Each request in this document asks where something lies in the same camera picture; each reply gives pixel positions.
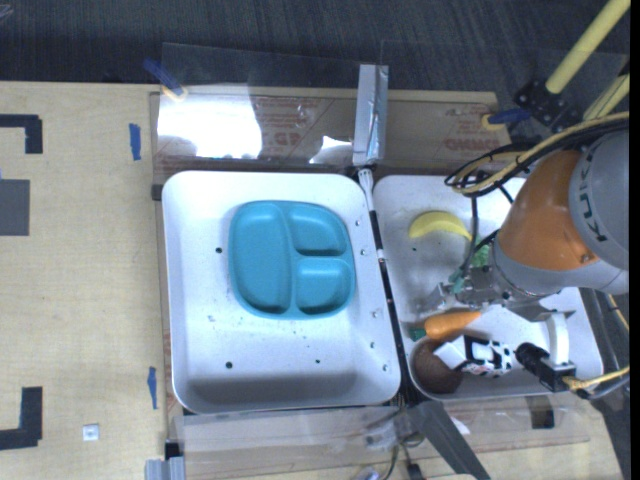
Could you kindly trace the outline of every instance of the banana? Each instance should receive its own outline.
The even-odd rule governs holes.
[[[471,240],[462,221],[449,212],[429,211],[418,215],[409,226],[409,237],[419,238],[432,231],[447,231]]]

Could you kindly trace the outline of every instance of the orange toy carrot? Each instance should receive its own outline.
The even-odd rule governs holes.
[[[480,315],[480,311],[457,311],[430,316],[424,323],[424,330],[432,340],[445,340],[460,332]]]

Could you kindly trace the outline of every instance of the blue plate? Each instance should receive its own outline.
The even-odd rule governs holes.
[[[256,201],[242,205],[229,231],[234,294],[255,315],[300,320],[349,305],[356,276],[349,234],[319,205]]]

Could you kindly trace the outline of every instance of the toy sink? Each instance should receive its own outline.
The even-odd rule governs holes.
[[[162,206],[173,387],[196,413],[377,405],[401,372],[364,192],[186,171]]]

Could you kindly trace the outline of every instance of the blue tape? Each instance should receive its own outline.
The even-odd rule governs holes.
[[[497,112],[487,119],[489,124],[519,123],[531,117],[531,112],[523,108],[512,108]]]
[[[140,139],[140,127],[137,124],[129,123],[129,145],[131,146],[131,154],[134,160],[142,160],[140,149],[142,149],[142,140]]]
[[[158,389],[158,381],[156,380],[156,369],[153,366],[149,366],[149,376],[147,377],[147,385],[149,386],[149,393],[151,393],[151,403],[153,409],[158,408],[158,397],[156,391]]]
[[[157,80],[160,81],[162,85],[164,85],[167,89],[172,91],[176,96],[182,96],[184,89],[178,83],[178,81],[169,73],[165,68],[162,67],[158,61],[153,59],[144,59],[142,63],[142,67],[148,73],[151,73]]]

